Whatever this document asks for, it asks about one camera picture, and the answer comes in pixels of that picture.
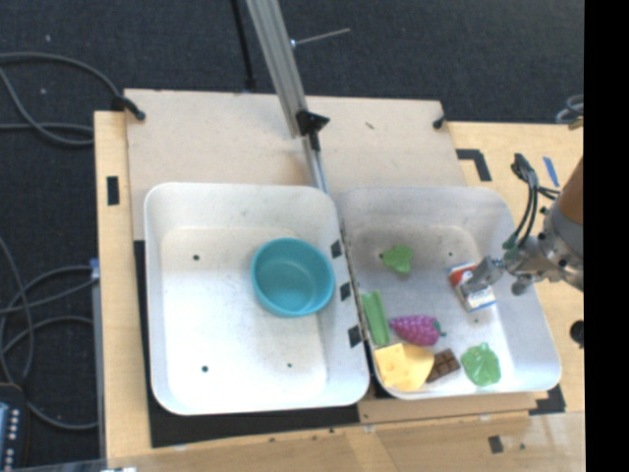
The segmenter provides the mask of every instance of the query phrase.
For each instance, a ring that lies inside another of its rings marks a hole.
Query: teal bowl
[[[270,313],[297,318],[322,310],[334,293],[334,272],[321,251],[296,238],[279,238],[254,255],[251,276],[258,302]]]

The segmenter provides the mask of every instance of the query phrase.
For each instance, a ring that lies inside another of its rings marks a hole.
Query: wooden table
[[[133,94],[140,99],[149,95],[140,91]],[[317,99],[314,105],[330,100],[334,98]],[[358,106],[368,101],[345,98],[343,102]],[[438,117],[438,104],[434,113],[434,103],[413,103],[400,101],[397,106],[423,107],[425,119]],[[382,124],[387,117],[395,117],[391,127],[398,128],[399,113],[391,114],[390,106],[390,100],[369,100],[370,111],[382,108],[380,119],[374,114],[373,120]],[[95,114],[105,444],[110,466],[207,470],[211,463],[212,470],[247,466],[248,470],[280,471],[329,470],[330,463],[334,469],[357,471],[417,470],[419,466],[422,470],[459,470],[462,466],[468,470],[585,468],[584,355],[569,336],[570,326],[583,318],[584,302],[582,293],[564,283],[542,283],[537,289],[561,357],[565,412],[529,416],[529,410],[544,400],[546,393],[410,404],[375,400],[368,395],[361,402],[361,413],[370,418],[362,425],[151,448],[133,252],[130,124],[127,114]],[[516,219],[524,211],[526,188],[510,171],[514,152],[524,153],[541,176],[545,173],[542,158],[550,157],[560,183],[565,183],[583,154],[583,131],[570,132],[565,126],[449,123],[438,137],[447,138],[452,151],[479,151],[492,180],[481,181],[476,164],[461,160],[463,180],[471,186],[494,189],[507,201]],[[323,145],[330,149],[325,140]],[[382,149],[376,146],[372,152]],[[107,187],[112,177],[116,177],[119,190],[115,205],[110,204]],[[544,178],[543,183],[550,185]]]

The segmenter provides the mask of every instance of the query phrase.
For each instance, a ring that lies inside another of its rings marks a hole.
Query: blue bowl
[[[316,313],[332,299],[334,272],[321,251],[296,238],[279,238],[254,255],[252,281],[259,303],[284,318]]]

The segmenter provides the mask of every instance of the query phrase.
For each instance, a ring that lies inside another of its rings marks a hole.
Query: white tray
[[[502,257],[502,243],[515,226],[498,194],[471,187],[364,188],[338,203],[359,294],[380,291],[388,319],[436,317],[447,335],[430,348],[434,353],[451,348],[460,359],[468,348],[486,342],[499,359],[499,383],[477,387],[461,369],[417,392],[389,388],[392,395],[420,399],[542,391],[557,384],[560,361],[534,287],[516,297],[514,278],[505,275],[492,285],[497,305],[470,314],[448,282],[451,266]],[[385,268],[379,258],[394,245],[414,250],[408,276]],[[391,331],[391,342],[399,341]]]
[[[342,406],[369,387],[353,293],[316,315],[282,319],[256,301],[256,249],[294,236],[328,254],[350,282],[334,202],[310,187],[162,184],[144,205],[153,392],[181,415]]]

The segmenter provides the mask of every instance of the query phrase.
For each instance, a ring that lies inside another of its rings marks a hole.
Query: dark floor
[[[457,121],[552,123],[584,90],[585,0],[280,0],[296,39],[352,31],[304,45],[297,59],[307,94],[438,99]],[[257,90],[272,92],[244,10]],[[242,90],[245,66],[229,0],[0,0],[0,68],[37,121],[91,125],[111,92],[58,63],[14,63],[2,53],[70,56],[120,88]],[[23,117],[0,83],[0,125]],[[24,283],[51,269],[86,265],[96,252],[91,147],[54,146],[34,131],[0,131],[0,237]],[[88,280],[52,277],[37,300]],[[0,256],[0,307],[18,292]],[[35,322],[91,314],[88,289],[33,309]],[[7,322],[5,344],[25,330]],[[9,353],[19,377],[28,342]],[[29,400],[63,422],[96,416],[91,329],[39,329],[26,382]],[[30,429],[29,465],[95,458],[95,431]]]

